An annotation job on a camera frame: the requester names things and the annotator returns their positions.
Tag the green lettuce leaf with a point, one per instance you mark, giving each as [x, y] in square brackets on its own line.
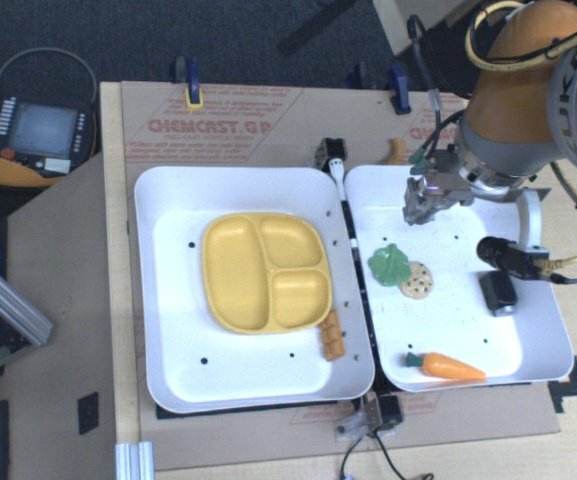
[389, 265]

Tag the brown waffle biscuit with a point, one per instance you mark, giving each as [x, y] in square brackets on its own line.
[332, 336]

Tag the brown cardboard board red print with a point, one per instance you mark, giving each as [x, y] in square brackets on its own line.
[268, 123]

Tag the yellow divided plate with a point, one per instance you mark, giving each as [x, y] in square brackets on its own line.
[238, 273]

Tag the white plastic tray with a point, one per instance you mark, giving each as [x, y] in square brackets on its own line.
[178, 278]
[463, 318]

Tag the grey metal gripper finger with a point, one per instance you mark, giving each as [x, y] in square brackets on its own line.
[431, 212]
[412, 212]

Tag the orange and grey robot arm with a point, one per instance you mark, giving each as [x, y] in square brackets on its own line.
[513, 93]

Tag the tan curved toy piece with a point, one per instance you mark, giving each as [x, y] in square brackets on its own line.
[395, 153]

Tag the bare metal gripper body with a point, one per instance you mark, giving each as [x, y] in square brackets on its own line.
[450, 188]

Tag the black cylinder on white bracket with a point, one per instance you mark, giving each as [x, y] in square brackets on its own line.
[510, 258]

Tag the chocolate chip cookie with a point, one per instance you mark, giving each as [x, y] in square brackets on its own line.
[419, 284]

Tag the thin black and white rod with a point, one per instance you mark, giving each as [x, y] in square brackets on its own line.
[353, 243]

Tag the orange carrot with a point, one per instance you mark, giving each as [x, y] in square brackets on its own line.
[448, 366]

